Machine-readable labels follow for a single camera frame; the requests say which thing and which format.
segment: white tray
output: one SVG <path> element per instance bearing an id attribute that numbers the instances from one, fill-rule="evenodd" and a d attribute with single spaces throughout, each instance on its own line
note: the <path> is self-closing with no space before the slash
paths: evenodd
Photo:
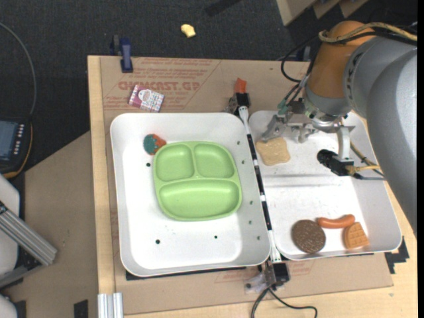
<path id="1" fill-rule="evenodd" d="M 259 111 L 250 117 L 254 142 L 267 129 L 274 114 L 273 111 Z M 351 141 L 365 156 L 376 161 L 360 118 L 351 113 L 345 125 L 355 126 L 350 133 Z M 384 183 L 339 177 L 318 162 L 317 153 L 321 149 L 338 152 L 336 134 L 318 132 L 303 144 L 298 143 L 297 136 L 298 132 L 290 129 L 283 133 L 291 155 L 291 160 L 285 164 L 267 166 L 258 155 L 276 246 L 281 254 L 292 260 L 301 260 L 395 250 L 401 243 L 401 232 Z M 363 165 L 352 151 L 351 154 L 355 166 Z M 379 176 L 373 171 L 361 174 Z M 306 254 L 294 245 L 291 229 L 298 220 L 336 219 L 349 213 L 361 222 L 369 238 L 369 246 L 346 250 L 340 229 L 325 229 L 327 241 L 317 254 Z"/>
<path id="2" fill-rule="evenodd" d="M 153 157 L 143 148 L 150 133 L 169 143 L 204 140 L 226 147 L 242 186 L 238 211 L 199 222 L 176 221 L 163 214 L 154 190 Z M 130 273 L 149 277 L 258 265 L 267 259 L 268 231 L 240 119 L 227 113 L 127 113 L 112 122 L 111 142 L 121 260 Z"/>

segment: toy food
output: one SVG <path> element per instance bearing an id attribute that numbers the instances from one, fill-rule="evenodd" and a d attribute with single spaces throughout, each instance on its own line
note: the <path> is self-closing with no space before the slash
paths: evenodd
<path id="1" fill-rule="evenodd" d="M 312 220 L 300 220 L 291 229 L 294 244 L 306 253 L 320 251 L 325 245 L 324 230 Z"/>
<path id="2" fill-rule="evenodd" d="M 287 142 L 282 138 L 273 138 L 267 142 L 256 142 L 256 150 L 260 154 L 265 165 L 272 166 L 290 160 Z"/>
<path id="3" fill-rule="evenodd" d="M 143 146 L 149 155 L 153 156 L 162 146 L 166 145 L 166 141 L 156 134 L 148 134 L 143 140 Z"/>
<path id="4" fill-rule="evenodd" d="M 318 218 L 318 225 L 324 229 L 343 229 L 351 226 L 355 222 L 354 215 L 345 215 L 340 219 Z"/>
<path id="5" fill-rule="evenodd" d="M 352 224 L 344 230 L 344 244 L 347 248 L 358 248 L 370 244 L 359 222 Z"/>

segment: chocolate cookie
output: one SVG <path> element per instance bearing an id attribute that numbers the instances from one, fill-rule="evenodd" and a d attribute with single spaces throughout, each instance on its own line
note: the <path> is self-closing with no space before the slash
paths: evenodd
<path id="1" fill-rule="evenodd" d="M 312 220 L 300 220 L 291 229 L 295 245 L 306 253 L 320 251 L 325 245 L 324 230 Z"/>

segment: blue clamp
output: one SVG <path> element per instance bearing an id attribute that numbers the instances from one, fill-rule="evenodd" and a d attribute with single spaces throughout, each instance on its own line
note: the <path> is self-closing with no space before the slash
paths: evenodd
<path id="1" fill-rule="evenodd" d="M 131 61 L 131 44 L 129 38 L 119 39 L 119 49 L 122 54 L 121 69 L 122 73 L 133 72 L 133 62 Z"/>

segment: orange toy food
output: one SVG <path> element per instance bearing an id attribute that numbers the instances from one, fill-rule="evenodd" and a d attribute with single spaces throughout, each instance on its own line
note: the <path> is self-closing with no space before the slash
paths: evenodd
<path id="1" fill-rule="evenodd" d="M 345 215 L 340 219 L 318 218 L 318 225 L 324 229 L 343 229 L 355 222 L 354 215 Z"/>
<path id="2" fill-rule="evenodd" d="M 354 223 L 344 230 L 344 244 L 347 248 L 358 248 L 370 244 L 359 222 Z"/>

